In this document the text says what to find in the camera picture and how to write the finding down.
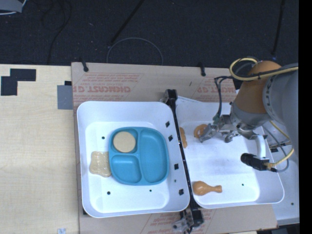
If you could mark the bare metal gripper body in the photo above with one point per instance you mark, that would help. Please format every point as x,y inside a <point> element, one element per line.
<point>228,125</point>

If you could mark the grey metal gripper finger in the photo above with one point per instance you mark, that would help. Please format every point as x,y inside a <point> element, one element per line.
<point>206,135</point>
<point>210,127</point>

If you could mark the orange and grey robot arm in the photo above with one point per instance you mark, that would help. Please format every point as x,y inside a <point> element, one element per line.
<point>253,94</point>

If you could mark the orange pretzel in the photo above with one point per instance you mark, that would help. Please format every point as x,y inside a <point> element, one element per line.
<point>198,128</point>

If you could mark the orange croissant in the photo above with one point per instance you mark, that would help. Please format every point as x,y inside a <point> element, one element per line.
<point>183,139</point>

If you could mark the white plastic tray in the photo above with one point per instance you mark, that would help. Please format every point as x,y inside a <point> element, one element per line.
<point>136,199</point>
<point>219,160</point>

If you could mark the thin black rod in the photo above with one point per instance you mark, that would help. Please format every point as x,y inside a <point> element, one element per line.
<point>182,152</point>

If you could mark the white printed paper sheet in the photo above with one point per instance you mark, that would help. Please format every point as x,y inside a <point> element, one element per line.
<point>189,100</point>

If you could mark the orange chicken drumstick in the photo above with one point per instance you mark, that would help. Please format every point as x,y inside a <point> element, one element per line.
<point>202,188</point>

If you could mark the blue divided plate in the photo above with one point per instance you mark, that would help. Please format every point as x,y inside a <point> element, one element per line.
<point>151,155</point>

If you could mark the brown cardboard board red print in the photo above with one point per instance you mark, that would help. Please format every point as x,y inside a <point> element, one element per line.
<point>146,86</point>

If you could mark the round beige biscuit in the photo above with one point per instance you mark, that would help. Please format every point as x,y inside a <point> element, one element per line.
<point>124,142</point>

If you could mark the beige bread slice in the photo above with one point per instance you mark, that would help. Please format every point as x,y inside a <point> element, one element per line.
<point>98,164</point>

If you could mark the black cylinder on white bracket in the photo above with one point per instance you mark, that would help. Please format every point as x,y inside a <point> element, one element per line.
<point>253,161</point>

